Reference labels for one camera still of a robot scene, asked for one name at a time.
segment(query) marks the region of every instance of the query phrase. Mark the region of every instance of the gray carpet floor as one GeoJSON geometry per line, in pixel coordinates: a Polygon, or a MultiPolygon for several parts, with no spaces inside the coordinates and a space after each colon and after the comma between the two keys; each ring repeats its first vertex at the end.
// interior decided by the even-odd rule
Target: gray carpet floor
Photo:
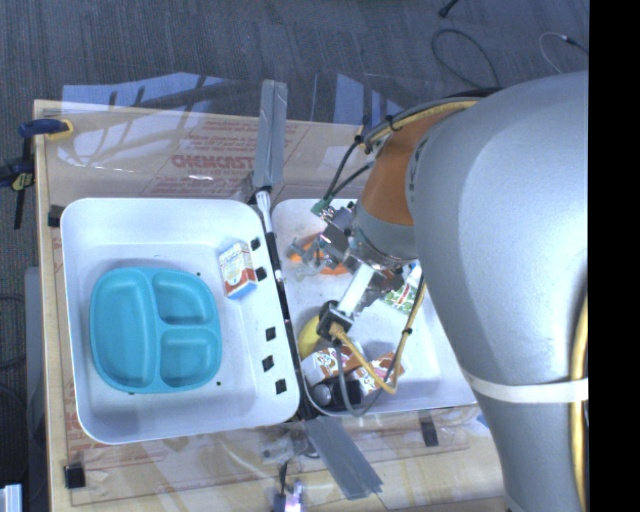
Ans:
{"type": "MultiPolygon", "coordinates": [[[[31,119],[35,99],[73,99],[81,95],[78,86],[176,72],[255,83],[272,78],[289,85],[289,117],[359,123],[371,114],[376,94],[393,108],[407,108],[476,87],[588,68],[578,45],[554,35],[540,41],[553,32],[588,48],[588,0],[460,0],[443,18],[439,10],[446,3],[3,0],[0,158],[21,154],[17,126],[31,119]],[[439,34],[442,29],[463,34],[439,34]],[[363,107],[344,103],[345,83],[362,96],[363,107]]],[[[255,112],[245,112],[243,98],[230,94],[225,108],[255,112]]],[[[0,189],[0,486],[27,483],[20,299],[24,272],[37,265],[37,229],[33,189],[26,194],[22,228],[13,229],[15,196],[0,189]]]]}

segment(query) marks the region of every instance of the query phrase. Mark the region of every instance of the white strap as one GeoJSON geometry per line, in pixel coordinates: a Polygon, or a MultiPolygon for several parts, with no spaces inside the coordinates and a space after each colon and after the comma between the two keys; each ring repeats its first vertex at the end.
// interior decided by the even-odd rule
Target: white strap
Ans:
{"type": "Polygon", "coordinates": [[[462,373],[474,391],[501,402],[514,404],[565,404],[589,399],[588,377],[567,382],[508,386],[479,379],[464,370],[462,370],[462,373]]]}

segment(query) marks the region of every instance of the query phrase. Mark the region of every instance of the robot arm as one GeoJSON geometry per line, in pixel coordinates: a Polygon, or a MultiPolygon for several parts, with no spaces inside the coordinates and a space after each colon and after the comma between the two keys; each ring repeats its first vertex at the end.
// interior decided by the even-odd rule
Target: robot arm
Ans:
{"type": "Polygon", "coordinates": [[[588,508],[580,476],[588,470],[578,457],[574,471],[571,444],[580,398],[514,402],[486,391],[576,378],[587,294],[587,87],[587,73],[560,75],[411,114],[387,130],[358,203],[323,212],[328,228],[318,239],[329,265],[355,275],[352,321],[420,262],[494,437],[512,512],[588,508]]]}

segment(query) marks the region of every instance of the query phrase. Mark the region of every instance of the white tape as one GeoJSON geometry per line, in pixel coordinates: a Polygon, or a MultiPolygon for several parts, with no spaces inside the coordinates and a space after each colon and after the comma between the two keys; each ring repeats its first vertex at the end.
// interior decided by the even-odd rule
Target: white tape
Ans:
{"type": "Polygon", "coordinates": [[[567,404],[589,399],[589,378],[548,384],[508,386],[474,377],[462,370],[474,391],[501,402],[514,404],[567,404]]]}

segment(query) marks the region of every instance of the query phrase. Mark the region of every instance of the clear plastic sheet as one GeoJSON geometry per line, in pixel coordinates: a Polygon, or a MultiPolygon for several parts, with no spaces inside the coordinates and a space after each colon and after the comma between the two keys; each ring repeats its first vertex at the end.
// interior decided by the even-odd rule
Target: clear plastic sheet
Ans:
{"type": "MultiPolygon", "coordinates": [[[[411,82],[400,87],[407,91],[405,96],[387,97],[386,82],[398,89],[397,81],[391,78],[368,77],[364,81],[340,74],[317,75],[311,82],[290,87],[285,182],[274,189],[274,203],[292,197],[319,197],[356,134],[366,132],[388,114],[440,94],[434,84],[411,82]],[[301,92],[296,88],[300,87],[311,97],[302,107],[296,101],[296,92],[301,92]]],[[[83,197],[226,197],[246,201],[253,193],[250,176],[260,88],[260,83],[185,73],[114,85],[66,86],[61,101],[42,101],[36,111],[36,117],[67,119],[73,125],[68,137],[44,139],[50,205],[64,208],[83,197]]],[[[345,175],[366,161],[362,152],[354,152],[345,175]]],[[[357,197],[365,180],[365,176],[355,180],[343,196],[357,197]]],[[[308,504],[344,499],[335,482],[313,476],[325,474],[326,468],[297,421],[116,446],[88,437],[78,422],[75,405],[59,230],[52,228],[52,235],[66,453],[68,464],[82,466],[86,480],[85,487],[70,491],[73,505],[168,496],[173,491],[241,482],[259,482],[269,489],[269,501],[278,488],[283,461],[288,461],[291,479],[305,480],[308,504]]],[[[343,417],[340,421],[370,463],[391,463],[466,450],[470,438],[479,439],[482,450],[492,446],[477,415],[477,408],[468,406],[360,419],[343,417]],[[425,433],[425,424],[431,425],[431,437],[425,433]]],[[[492,476],[499,480],[495,456],[491,449],[489,452],[490,463],[496,468],[492,476]]],[[[396,478],[387,475],[383,480],[395,482],[396,478]]],[[[411,491],[414,478],[405,478],[407,488],[396,489],[391,496],[419,504],[411,491]]],[[[488,495],[499,493],[491,486],[489,489],[488,495]]],[[[221,505],[220,509],[234,507],[221,505]]]]}

